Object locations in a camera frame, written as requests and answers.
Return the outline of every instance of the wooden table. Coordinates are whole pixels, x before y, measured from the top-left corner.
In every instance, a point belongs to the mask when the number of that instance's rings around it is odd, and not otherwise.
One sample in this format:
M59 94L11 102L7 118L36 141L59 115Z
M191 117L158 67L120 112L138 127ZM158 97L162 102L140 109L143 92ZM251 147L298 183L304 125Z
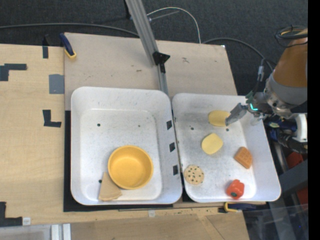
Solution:
M178 218L200 223L208 239L223 239L213 223L217 224L219 218L219 223L227 220L238 225L237 236L243 234L237 239L249 239L242 213L218 213L222 203L179 200L173 208L151 213L148 209L63 212L64 122L72 91L83 85L159 88L157 73L148 64L139 39L73 33L66 36L77 53L74 60L62 47L49 46L48 58L44 58L42 46L0 45L0 66L27 65L26 70L9 70L8 81L0 81L0 202L6 202L5 216L30 218L32 225L71 223L74 234L84 227L77 223L126 220L132 224L130 219L139 218L139 225L153 217L161 225L168 216L169 224L178 223L173 222ZM160 52L171 55L165 64L170 98L182 92L237 95L223 46L169 41L157 44ZM49 75L64 76L64 94L50 93ZM43 110L50 110L51 121L61 122L61 127L44 126Z

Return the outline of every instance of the green light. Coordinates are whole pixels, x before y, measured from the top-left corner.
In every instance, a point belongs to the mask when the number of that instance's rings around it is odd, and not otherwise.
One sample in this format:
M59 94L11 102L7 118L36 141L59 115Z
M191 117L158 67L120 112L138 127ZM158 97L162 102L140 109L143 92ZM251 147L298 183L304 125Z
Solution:
M254 108L254 106L252 106L252 103L250 103L250 107L251 107L251 109L252 109L252 110L254 110L254 111L258 111L258 109L257 109L257 108Z

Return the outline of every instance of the white tray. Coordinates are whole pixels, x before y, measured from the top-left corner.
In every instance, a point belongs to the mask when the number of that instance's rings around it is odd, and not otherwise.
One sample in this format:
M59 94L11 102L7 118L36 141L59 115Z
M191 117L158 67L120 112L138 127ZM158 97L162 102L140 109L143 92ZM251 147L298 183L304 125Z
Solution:
M172 99L176 139L182 171L198 165L204 171L201 185L185 182L188 196L198 203L234 202L226 188L234 179L245 184L239 202L270 202L277 200L281 187L270 151L263 122L252 126L249 112L228 127L213 126L208 114L213 110L230 112L238 103L245 104L244 96L178 93ZM203 152L201 142L211 133L223 140L222 148L213 155ZM244 168L234 155L240 146L247 147L253 157L250 169Z
M100 201L108 159L118 147L135 145L151 157L149 183ZM172 204L182 194L169 97L159 90L80 87L71 96L71 193L83 205Z

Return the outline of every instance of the orange bowl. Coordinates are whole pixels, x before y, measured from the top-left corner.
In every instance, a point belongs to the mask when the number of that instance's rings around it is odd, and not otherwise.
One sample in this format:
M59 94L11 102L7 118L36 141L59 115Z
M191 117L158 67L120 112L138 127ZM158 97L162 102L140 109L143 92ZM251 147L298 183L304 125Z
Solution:
M146 151L134 145L118 147L109 157L108 172L115 184L126 190L145 186L154 172L153 162Z

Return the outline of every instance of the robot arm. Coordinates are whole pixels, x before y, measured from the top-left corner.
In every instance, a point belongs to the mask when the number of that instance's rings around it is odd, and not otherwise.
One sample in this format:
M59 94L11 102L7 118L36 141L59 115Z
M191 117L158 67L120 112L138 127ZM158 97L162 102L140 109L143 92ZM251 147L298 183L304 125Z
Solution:
M292 122L296 128L278 131L277 141L298 153L305 154L308 152L307 113L296 113L294 108L308 100L308 29L283 29L279 39L285 39L285 34L297 31L298 34L289 37L291 41L266 80L263 92L251 91L246 96L246 105L237 104L225 119L225 124L228 126L236 122L247 112L254 116L252 124L265 120L272 127L281 129L282 125L279 122ZM276 117L277 122L270 120L272 117Z

